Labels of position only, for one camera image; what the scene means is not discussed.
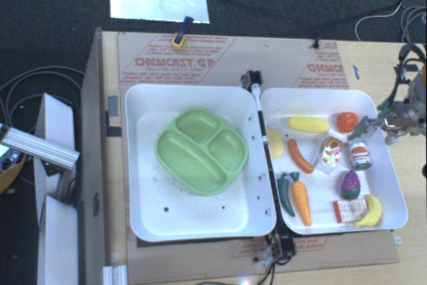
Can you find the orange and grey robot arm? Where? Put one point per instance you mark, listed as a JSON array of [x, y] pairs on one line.
[[422, 77]]

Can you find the small red and white can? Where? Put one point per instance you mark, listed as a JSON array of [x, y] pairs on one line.
[[359, 155]]

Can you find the orange carrot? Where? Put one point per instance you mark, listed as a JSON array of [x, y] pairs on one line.
[[301, 198]]

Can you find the yellow oval toy food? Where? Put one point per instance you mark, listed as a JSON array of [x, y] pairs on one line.
[[276, 143]]

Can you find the yellow corn cob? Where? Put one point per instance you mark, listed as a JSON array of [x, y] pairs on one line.
[[308, 124]]

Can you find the thin black and white rod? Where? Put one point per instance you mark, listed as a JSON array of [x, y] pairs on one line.
[[263, 130]]

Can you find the green divided plate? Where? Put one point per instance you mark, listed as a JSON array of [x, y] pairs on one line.
[[200, 153]]

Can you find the orange and white packet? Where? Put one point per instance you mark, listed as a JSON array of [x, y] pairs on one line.
[[349, 211]]

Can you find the orange sausage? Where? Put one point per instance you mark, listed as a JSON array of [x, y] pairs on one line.
[[300, 157]]

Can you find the green chili pepper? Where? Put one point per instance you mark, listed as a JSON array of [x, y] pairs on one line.
[[285, 195]]

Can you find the purple grapes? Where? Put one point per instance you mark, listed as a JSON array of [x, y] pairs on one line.
[[351, 184]]

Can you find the brown cardboard board red print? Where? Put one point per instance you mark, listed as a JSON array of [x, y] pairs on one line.
[[283, 56]]

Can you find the red tomato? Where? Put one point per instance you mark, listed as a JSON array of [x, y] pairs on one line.
[[346, 121]]

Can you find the white and orange carton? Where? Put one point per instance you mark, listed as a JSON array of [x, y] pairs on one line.
[[329, 155]]

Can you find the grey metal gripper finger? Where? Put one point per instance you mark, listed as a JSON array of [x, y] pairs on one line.
[[363, 127], [392, 137]]

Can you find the white plastic tray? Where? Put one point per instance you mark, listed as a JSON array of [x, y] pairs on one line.
[[328, 183], [200, 213]]

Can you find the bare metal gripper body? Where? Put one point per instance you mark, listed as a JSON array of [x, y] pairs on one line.
[[408, 115]]

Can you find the yellow banana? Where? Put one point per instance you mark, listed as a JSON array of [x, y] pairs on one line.
[[374, 210]]

